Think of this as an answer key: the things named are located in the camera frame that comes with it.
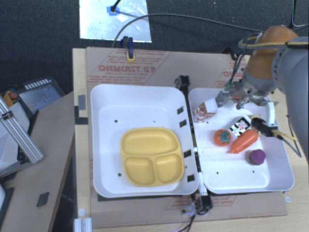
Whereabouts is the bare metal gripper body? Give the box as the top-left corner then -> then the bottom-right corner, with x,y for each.
226,80 -> 269,105

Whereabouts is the black and white carton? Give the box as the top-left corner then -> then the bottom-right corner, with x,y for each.
228,116 -> 253,138

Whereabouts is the orange carrot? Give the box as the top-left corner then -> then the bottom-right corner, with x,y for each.
229,129 -> 259,154

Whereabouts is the yellow divided plate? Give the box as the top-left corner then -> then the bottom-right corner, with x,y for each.
120,127 -> 185,188

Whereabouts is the orange and white carton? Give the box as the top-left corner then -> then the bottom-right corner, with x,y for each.
192,98 -> 218,124

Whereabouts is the thin black and white rod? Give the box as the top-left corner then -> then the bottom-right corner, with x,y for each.
181,85 -> 208,195

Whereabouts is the white plastic tray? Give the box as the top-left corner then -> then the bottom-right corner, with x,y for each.
188,87 -> 295,194
90,83 -> 200,199

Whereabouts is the brown cardboard board red print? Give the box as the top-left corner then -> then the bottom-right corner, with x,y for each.
85,46 -> 289,229

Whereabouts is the orange tomato with green top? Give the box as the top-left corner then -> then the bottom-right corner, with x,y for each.
213,129 -> 233,147

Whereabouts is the black cylinder on white bracket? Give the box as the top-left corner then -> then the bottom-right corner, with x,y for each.
250,101 -> 278,138

